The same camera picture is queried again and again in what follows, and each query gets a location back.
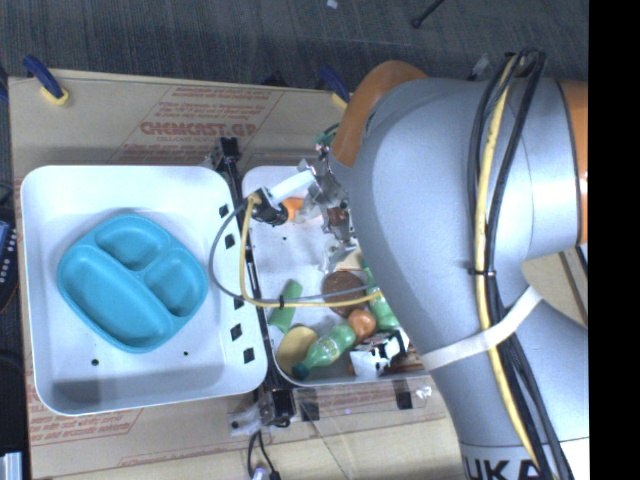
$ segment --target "yellow cable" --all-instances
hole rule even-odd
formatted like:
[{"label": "yellow cable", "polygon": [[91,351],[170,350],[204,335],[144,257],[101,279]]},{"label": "yellow cable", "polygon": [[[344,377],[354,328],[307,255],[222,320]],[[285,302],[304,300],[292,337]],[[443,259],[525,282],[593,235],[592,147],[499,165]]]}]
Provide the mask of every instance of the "yellow cable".
[{"label": "yellow cable", "polygon": [[[515,58],[505,67],[502,74],[499,86],[504,83],[507,73],[511,69]],[[475,269],[476,272],[484,272],[485,264],[485,244],[486,244],[486,206],[489,192],[489,175],[491,174],[491,164],[493,162],[493,156],[495,153],[496,142],[498,134],[500,132],[500,123],[502,121],[502,115],[504,113],[505,101],[507,98],[508,87],[500,95],[498,102],[491,115],[489,127],[487,130],[487,140],[484,151],[482,153],[482,163],[480,166],[480,176],[478,179],[478,195],[475,212],[475,225],[474,225],[474,257],[475,257]],[[486,330],[491,326],[491,320],[489,317],[487,293],[485,278],[482,275],[476,275],[476,299],[478,305],[478,316],[480,319],[480,326],[482,330]],[[505,405],[505,409],[509,414],[513,428],[515,429],[518,437],[522,441],[527,453],[533,460],[536,467],[539,469],[538,461],[536,460],[533,447],[529,440],[529,436],[525,430],[524,424],[518,412],[513,394],[509,388],[504,367],[500,360],[497,348],[493,347],[488,350],[489,359],[493,368],[493,373],[502,396],[502,401]]]},{"label": "yellow cable", "polygon": [[[241,243],[240,243],[240,290],[242,293],[242,298],[246,300],[249,304],[253,304],[254,306],[261,306],[267,308],[279,308],[281,307],[280,302],[269,302],[260,299],[252,298],[248,293],[245,287],[245,257],[247,250],[247,236],[249,235],[249,221],[251,220],[251,211],[256,204],[260,204],[262,200],[260,196],[255,192],[249,194],[247,197],[247,209],[244,214],[244,221],[242,223],[242,235],[241,235]],[[341,302],[332,302],[331,307],[341,307],[341,306],[350,306],[351,304],[360,304],[362,302],[368,302],[371,299],[377,297],[379,295],[379,290],[374,290],[369,295],[365,295],[364,297],[358,297],[357,299],[345,300]],[[282,307],[285,308],[300,308],[300,307],[326,307],[326,302],[285,302]]]}]

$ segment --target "blue clamp handle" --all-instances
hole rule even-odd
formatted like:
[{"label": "blue clamp handle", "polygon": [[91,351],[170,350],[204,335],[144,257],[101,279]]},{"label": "blue clamp handle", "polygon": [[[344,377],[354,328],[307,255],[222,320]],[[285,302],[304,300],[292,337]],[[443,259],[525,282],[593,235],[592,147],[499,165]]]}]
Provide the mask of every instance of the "blue clamp handle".
[{"label": "blue clamp handle", "polygon": [[350,95],[349,89],[347,89],[347,84],[344,83],[344,80],[340,78],[340,75],[336,73],[329,66],[323,66],[320,68],[320,79],[326,83],[332,91],[334,91],[343,101],[349,103]]},{"label": "blue clamp handle", "polygon": [[0,66],[0,101],[9,104],[9,75]]},{"label": "blue clamp handle", "polygon": [[55,99],[61,99],[62,97],[64,97],[62,87],[60,87],[60,84],[58,84],[54,76],[51,74],[51,71],[49,71],[47,67],[36,57],[34,57],[33,55],[26,55],[24,60],[22,61],[22,65],[27,68],[29,73],[40,80],[42,86]]}]

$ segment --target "cardboard surface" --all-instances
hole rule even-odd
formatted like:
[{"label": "cardboard surface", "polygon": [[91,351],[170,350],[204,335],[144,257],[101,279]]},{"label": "cardboard surface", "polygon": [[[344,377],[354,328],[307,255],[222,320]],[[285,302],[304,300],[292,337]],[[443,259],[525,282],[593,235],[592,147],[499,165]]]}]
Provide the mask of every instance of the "cardboard surface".
[{"label": "cardboard surface", "polygon": [[[42,165],[200,165],[220,136],[238,137],[242,172],[295,165],[343,112],[322,91],[52,71],[70,93],[66,106],[48,102],[37,80],[10,80],[17,203],[22,179]],[[19,205],[17,219],[20,229]],[[21,241],[19,253],[24,265]],[[580,319],[567,269],[558,270],[555,257],[551,269],[548,262],[531,262],[530,275],[542,285],[554,279],[556,307]],[[21,298],[34,479],[247,477],[249,437],[232,436],[227,416],[250,407],[250,394],[99,416],[48,411],[34,389],[24,286]],[[413,408],[402,411],[391,384],[319,391],[319,421],[298,416],[267,432],[283,478],[464,478],[437,386],[429,376],[411,382]]]}]

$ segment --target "yellow round object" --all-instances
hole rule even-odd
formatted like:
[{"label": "yellow round object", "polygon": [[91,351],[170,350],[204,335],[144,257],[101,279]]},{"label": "yellow round object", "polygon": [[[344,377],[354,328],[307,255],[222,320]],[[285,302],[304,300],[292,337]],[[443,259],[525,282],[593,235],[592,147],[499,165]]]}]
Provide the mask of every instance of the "yellow round object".
[{"label": "yellow round object", "polygon": [[291,375],[293,365],[307,356],[309,347],[317,340],[318,335],[309,327],[298,325],[289,329],[276,352],[276,362],[280,369],[287,375]]}]

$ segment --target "blue divided plate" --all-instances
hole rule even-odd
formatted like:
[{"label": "blue divided plate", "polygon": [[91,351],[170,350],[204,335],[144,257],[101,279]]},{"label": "blue divided plate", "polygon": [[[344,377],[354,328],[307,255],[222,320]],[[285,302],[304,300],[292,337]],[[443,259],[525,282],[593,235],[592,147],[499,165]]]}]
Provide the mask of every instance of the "blue divided plate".
[{"label": "blue divided plate", "polygon": [[58,288],[80,318],[114,346],[149,352],[171,339],[207,295],[202,265],[163,227],[137,214],[84,235],[58,264]]}]

